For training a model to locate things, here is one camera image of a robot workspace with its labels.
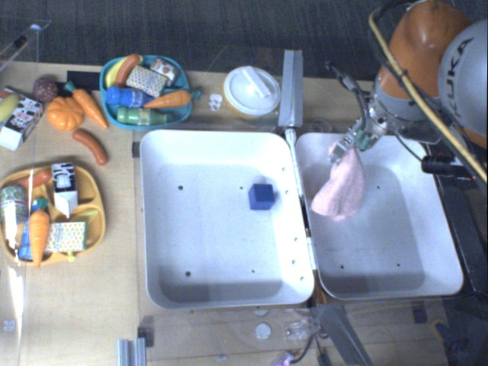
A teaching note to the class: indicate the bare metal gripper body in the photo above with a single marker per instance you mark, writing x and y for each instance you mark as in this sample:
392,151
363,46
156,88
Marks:
373,119

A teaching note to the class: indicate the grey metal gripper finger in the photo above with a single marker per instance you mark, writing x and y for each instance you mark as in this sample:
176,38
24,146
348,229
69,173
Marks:
336,153
348,140

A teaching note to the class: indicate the pink cloth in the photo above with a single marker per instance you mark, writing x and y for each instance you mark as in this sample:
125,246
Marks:
341,193

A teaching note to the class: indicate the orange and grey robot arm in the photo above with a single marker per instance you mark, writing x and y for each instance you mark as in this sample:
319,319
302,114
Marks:
423,40

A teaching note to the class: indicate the blue cube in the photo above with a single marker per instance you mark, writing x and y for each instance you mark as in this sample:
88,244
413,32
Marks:
261,197

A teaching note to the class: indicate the white plastic tray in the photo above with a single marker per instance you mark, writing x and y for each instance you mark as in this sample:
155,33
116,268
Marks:
213,242
381,242

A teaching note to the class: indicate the white lidded bowl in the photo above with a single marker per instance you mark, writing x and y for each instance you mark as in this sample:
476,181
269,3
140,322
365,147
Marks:
251,90

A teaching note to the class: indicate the small white plastic piece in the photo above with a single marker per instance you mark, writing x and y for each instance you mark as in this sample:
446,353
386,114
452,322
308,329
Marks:
215,102

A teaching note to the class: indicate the blue divided plate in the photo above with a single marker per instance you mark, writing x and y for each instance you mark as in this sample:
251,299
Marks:
183,117

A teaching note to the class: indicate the orange carrot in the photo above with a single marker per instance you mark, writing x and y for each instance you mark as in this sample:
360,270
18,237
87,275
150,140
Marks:
169,99
91,107
39,235

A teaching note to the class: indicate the clear plastic bottle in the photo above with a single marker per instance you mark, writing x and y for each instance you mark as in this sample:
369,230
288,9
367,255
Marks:
301,327

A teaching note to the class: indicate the small orange print can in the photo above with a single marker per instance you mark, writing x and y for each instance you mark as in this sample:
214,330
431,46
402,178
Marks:
165,70

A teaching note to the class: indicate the green bottle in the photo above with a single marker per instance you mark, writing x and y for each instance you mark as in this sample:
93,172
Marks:
141,116

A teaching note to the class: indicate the patterned white carton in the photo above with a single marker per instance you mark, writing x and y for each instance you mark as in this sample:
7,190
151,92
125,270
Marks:
66,236
146,81

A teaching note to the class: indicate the pale wooden board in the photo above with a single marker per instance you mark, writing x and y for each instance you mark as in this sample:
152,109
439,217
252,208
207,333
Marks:
213,338

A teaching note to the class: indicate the brown sausage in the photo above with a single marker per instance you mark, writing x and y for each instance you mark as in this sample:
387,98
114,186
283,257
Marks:
38,179
91,146
127,67

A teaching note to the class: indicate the yellow divided plate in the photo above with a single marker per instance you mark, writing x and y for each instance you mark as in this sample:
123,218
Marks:
91,193

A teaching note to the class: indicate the white milk carton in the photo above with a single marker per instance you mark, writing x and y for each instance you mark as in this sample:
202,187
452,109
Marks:
65,191

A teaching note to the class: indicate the orange pumpkin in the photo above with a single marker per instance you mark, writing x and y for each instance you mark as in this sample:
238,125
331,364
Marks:
65,113

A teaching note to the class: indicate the brown round biscuit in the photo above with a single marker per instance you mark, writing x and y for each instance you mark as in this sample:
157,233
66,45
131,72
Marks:
45,90

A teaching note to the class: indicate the cow print carton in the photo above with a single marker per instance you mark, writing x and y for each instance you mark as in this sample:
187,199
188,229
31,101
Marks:
21,122

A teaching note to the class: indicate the green patterned can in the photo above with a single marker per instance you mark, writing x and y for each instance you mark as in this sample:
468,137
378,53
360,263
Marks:
13,204

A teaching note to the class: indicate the yellow green banana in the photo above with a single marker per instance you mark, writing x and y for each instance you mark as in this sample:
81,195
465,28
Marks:
7,108

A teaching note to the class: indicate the black cylinder on white bracket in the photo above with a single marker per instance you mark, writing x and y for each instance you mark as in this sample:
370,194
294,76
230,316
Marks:
438,165

